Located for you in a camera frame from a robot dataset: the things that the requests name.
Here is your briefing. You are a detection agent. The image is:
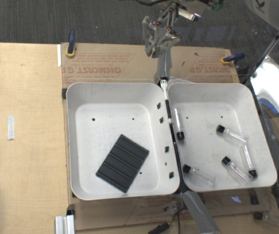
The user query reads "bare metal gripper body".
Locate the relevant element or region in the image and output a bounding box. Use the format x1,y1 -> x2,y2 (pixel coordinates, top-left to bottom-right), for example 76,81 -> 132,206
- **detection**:
165,0 -> 209,22

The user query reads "white plastic tray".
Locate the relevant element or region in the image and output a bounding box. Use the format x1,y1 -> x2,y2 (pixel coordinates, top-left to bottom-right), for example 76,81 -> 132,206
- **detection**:
65,82 -> 181,201
167,82 -> 278,193

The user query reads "black ribbed rectangular pad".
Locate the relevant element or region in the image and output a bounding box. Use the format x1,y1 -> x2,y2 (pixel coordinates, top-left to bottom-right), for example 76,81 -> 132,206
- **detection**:
95,134 -> 150,194

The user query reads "brown cardboard board red print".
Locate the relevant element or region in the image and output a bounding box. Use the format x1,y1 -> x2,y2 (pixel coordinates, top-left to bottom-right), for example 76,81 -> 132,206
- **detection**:
60,42 -> 276,231

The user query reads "thin black and white rod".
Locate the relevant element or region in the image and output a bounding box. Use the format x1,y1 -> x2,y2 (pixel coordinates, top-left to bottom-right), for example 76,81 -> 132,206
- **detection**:
160,78 -> 186,193

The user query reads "clear plastic bottle black cap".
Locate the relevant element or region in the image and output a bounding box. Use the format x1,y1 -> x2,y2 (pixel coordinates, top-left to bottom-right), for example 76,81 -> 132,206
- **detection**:
221,156 -> 253,184
215,124 -> 248,145
239,144 -> 258,179
162,202 -> 183,214
182,164 -> 217,188
173,107 -> 186,141
253,211 -> 279,229

